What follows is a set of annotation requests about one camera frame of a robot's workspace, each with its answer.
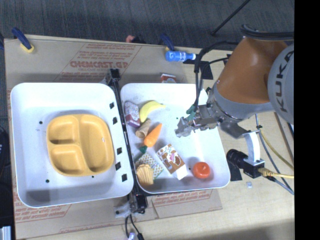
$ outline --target yellow cable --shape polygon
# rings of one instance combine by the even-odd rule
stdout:
[[[294,179],[295,176],[294,175],[287,175],[287,174],[282,174],[282,173],[276,173],[273,172],[267,168],[259,168],[258,172],[262,174],[262,176],[266,177],[266,176],[278,176],[278,177],[282,177],[282,178],[288,178],[288,179]]]
[[[284,159],[275,149],[274,147],[270,144],[270,142],[267,140],[266,136],[264,135],[264,133],[262,132],[262,130],[260,129],[260,133],[265,141],[265,143],[270,147],[270,149],[276,154],[276,156],[278,158],[280,158],[287,166],[289,166],[292,170],[294,170],[294,167],[286,160]]]

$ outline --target cardboard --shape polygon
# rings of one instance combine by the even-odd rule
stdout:
[[[165,47],[108,41],[80,40],[26,35],[34,46],[26,53],[17,39],[6,39],[5,64],[8,119],[10,132],[10,91],[25,82],[99,83],[108,69],[120,70],[123,86],[131,82],[161,83],[162,74],[173,74],[178,83],[188,78],[181,63],[165,60]],[[114,207],[123,205],[126,197],[88,201],[44,208],[25,206],[17,194],[15,156],[11,154],[14,197],[15,235],[17,239],[41,237],[123,225],[125,218],[116,218]],[[187,214],[221,210],[216,189],[149,196],[144,215],[136,221],[149,221]]]

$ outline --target red toy tomato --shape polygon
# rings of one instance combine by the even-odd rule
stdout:
[[[210,167],[206,162],[197,162],[192,168],[192,173],[198,179],[205,179],[210,175]]]

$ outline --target banana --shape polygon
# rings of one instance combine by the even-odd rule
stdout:
[[[147,102],[142,106],[142,108],[139,111],[140,122],[143,123],[152,111],[159,108],[165,108],[165,107],[166,105],[162,105],[155,100]]]

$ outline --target yellow plate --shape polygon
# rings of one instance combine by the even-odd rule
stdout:
[[[100,117],[71,114],[54,118],[46,131],[53,168],[65,176],[96,175],[114,163],[109,128]]]

